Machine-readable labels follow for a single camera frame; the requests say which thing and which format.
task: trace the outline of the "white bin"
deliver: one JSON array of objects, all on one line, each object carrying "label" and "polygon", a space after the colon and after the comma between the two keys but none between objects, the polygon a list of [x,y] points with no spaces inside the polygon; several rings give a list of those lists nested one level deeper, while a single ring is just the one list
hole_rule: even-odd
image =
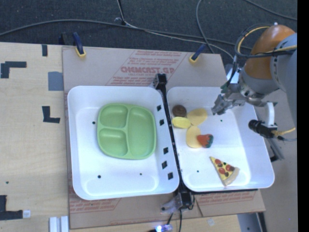
[{"label": "white bin", "polygon": [[[188,112],[205,108],[208,118],[198,127],[202,134],[214,136],[210,148],[190,148],[185,142],[186,130],[173,127],[183,183],[195,192],[270,187],[274,173],[264,139],[248,127],[249,121],[256,119],[253,106],[245,104],[223,115],[212,115],[220,92],[218,87],[173,87],[167,93],[170,111],[177,104]],[[115,102],[143,106],[153,113],[157,141],[150,157],[117,159],[100,150],[93,121],[97,121],[102,106]],[[177,189],[180,178],[160,92],[152,87],[78,86],[69,91],[68,113],[72,180],[78,196],[97,200]],[[232,184],[223,186],[209,156],[240,168]]]},{"label": "white bin", "polygon": [[[128,103],[149,109],[156,122],[155,152],[146,159],[105,155],[97,141],[101,107]],[[151,87],[78,86],[68,93],[72,181],[82,199],[172,193],[179,175],[161,94]]]},{"label": "white bin", "polygon": [[[184,184],[196,192],[270,187],[275,176],[264,139],[248,126],[250,120],[257,119],[254,107],[246,103],[223,115],[213,115],[211,108],[220,92],[219,87],[173,87],[167,93],[172,118],[172,108],[177,104],[187,112],[205,108],[208,117],[198,127],[201,134],[214,136],[210,148],[190,148],[185,141],[186,130],[173,127]],[[223,186],[210,156],[240,168],[232,184]]]}]

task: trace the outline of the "pizza slice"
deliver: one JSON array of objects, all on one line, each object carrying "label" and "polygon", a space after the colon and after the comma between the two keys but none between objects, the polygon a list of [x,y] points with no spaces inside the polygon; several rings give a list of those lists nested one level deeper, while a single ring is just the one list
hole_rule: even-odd
[{"label": "pizza slice", "polygon": [[239,174],[239,168],[214,157],[210,157],[210,159],[224,186],[231,184],[236,179]]}]

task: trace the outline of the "metal bracket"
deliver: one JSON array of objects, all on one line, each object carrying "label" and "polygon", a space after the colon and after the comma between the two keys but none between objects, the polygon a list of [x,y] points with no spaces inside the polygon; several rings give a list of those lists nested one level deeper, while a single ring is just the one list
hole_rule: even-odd
[{"label": "metal bracket", "polygon": [[[273,126],[274,128],[276,129],[277,126],[274,124],[274,106],[277,104],[277,103],[271,103],[271,102],[268,102],[268,106],[265,108],[266,109],[266,116],[267,116],[267,122],[266,124],[271,126],[272,123],[273,123]],[[259,114],[257,113],[257,119],[260,120],[260,116]],[[281,151],[281,148],[280,146],[278,145],[276,139],[274,138],[265,138],[269,145],[270,145],[270,149],[272,150],[272,152],[274,153],[274,156],[270,158],[270,160],[273,162],[273,161],[276,161],[276,160],[283,160],[284,159],[284,155],[283,155],[283,152]]]},{"label": "metal bracket", "polygon": [[48,222],[49,232],[69,232],[68,216],[50,217]]},{"label": "metal bracket", "polygon": [[169,202],[161,205],[161,213],[169,213],[172,214],[179,208],[183,206],[183,201],[181,194],[178,193],[174,198],[172,198]]}]

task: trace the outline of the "black cable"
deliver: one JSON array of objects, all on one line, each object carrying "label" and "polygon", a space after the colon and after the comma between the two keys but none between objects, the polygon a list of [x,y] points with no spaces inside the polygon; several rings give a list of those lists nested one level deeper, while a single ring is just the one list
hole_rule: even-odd
[{"label": "black cable", "polygon": [[179,212],[180,212],[180,218],[179,218],[180,222],[179,222],[179,230],[178,230],[178,232],[180,232],[181,229],[182,229],[182,220],[183,220],[183,213],[182,213],[182,210],[179,209]]},{"label": "black cable", "polygon": [[241,47],[241,43],[243,40],[248,37],[252,32],[260,30],[260,29],[267,29],[269,27],[273,26],[272,24],[256,24],[253,26],[250,26],[249,28],[245,29],[242,31],[240,36],[237,38],[235,46],[234,46],[234,51],[235,54],[239,57],[242,58],[264,58],[264,57],[273,57],[273,56],[279,56],[279,55],[291,55],[295,51],[295,49],[291,50],[273,50],[272,52],[264,52],[264,53],[256,53],[254,55],[252,54],[243,54],[239,51],[239,48]]},{"label": "black cable", "polygon": [[282,136],[278,136],[277,137],[278,140],[281,140],[281,141],[288,141],[288,142],[293,142],[293,141],[296,141],[297,138],[291,138],[291,139],[288,139],[288,138],[284,138]]},{"label": "black cable", "polygon": [[[212,47],[208,44],[208,40],[207,40],[207,38],[206,38],[205,33],[204,33],[203,30],[202,30],[202,27],[201,27],[201,25],[200,25],[199,18],[198,18],[198,9],[199,9],[199,5],[200,5],[200,3],[201,3],[202,1],[203,1],[203,0],[199,0],[198,3],[197,3],[197,7],[196,7],[197,25],[198,25],[198,28],[199,28],[199,30],[200,30],[200,32],[201,32],[201,34],[202,34],[202,36],[203,36],[203,38],[204,38],[204,40],[205,40],[205,42],[206,42],[206,45],[207,45],[208,48],[209,48],[209,50],[210,50],[212,53],[214,53]],[[271,13],[271,14],[280,16],[280,17],[282,17],[282,18],[290,19],[290,20],[293,20],[293,21],[297,21],[297,18],[293,18],[293,17],[289,17],[289,16],[285,16],[285,15],[282,15],[282,14],[279,14],[279,13],[276,13],[276,12],[273,12],[273,11],[271,11],[271,10],[269,10],[269,9],[266,9],[266,8],[260,6],[260,5],[256,4],[256,3],[254,3],[254,2],[252,2],[252,1],[250,1],[250,0],[243,0],[243,1],[246,1],[247,3],[249,3],[249,4],[253,5],[253,6],[256,6],[256,7],[260,8],[260,9],[262,9],[262,10],[265,10],[266,12],[269,12],[269,13]]]},{"label": "black cable", "polygon": [[188,210],[193,210],[194,204],[195,204],[195,196],[193,196],[192,204],[190,205]]},{"label": "black cable", "polygon": [[[23,30],[23,29],[29,29],[29,28],[32,28],[32,27],[41,26],[41,25],[44,25],[44,24],[62,23],[62,22],[82,22],[82,23],[103,24],[103,25],[106,25],[106,26],[120,27],[120,28],[132,29],[132,30],[140,30],[140,31],[145,31],[145,32],[149,31],[149,32],[154,32],[154,33],[160,33],[160,34],[164,34],[166,36],[170,36],[171,38],[173,36],[179,36],[179,37],[184,37],[184,38],[189,38],[189,39],[203,40],[203,37],[195,36],[195,35],[188,35],[188,34],[181,34],[181,33],[174,33],[174,32],[163,32],[163,31],[159,31],[159,30],[130,27],[130,26],[127,26],[127,25],[120,25],[120,24],[116,24],[116,23],[96,21],[96,20],[86,20],[86,19],[58,19],[58,20],[37,22],[37,23],[21,26],[19,28],[11,29],[9,31],[2,32],[2,33],[0,33],[0,36],[4,36],[4,35],[10,34],[10,33],[14,33],[14,32],[17,32],[17,31],[20,31],[20,30]],[[223,43],[223,44],[229,44],[229,45],[232,45],[232,46],[235,45],[234,43],[231,43],[231,42],[217,40],[217,39],[211,39],[211,38],[208,38],[208,41],[218,42],[218,43]]]},{"label": "black cable", "polygon": [[173,214],[174,214],[174,213],[172,213],[172,214],[170,215],[170,217],[169,217],[169,219],[168,219],[167,224],[169,224],[169,223],[170,223],[170,221],[171,221],[171,219],[172,219]]},{"label": "black cable", "polygon": [[124,13],[123,13],[123,10],[122,10],[121,1],[117,0],[117,3],[118,3],[119,10],[120,10],[121,18],[122,18],[122,25],[125,25],[126,21],[125,21],[125,16],[124,16]]}]

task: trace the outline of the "green plate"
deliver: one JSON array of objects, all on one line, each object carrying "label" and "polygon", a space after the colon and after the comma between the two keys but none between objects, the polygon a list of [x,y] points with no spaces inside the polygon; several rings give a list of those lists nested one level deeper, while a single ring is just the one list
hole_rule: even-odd
[{"label": "green plate", "polygon": [[98,144],[108,156],[139,160],[156,147],[155,118],[147,108],[110,103],[98,115]]}]

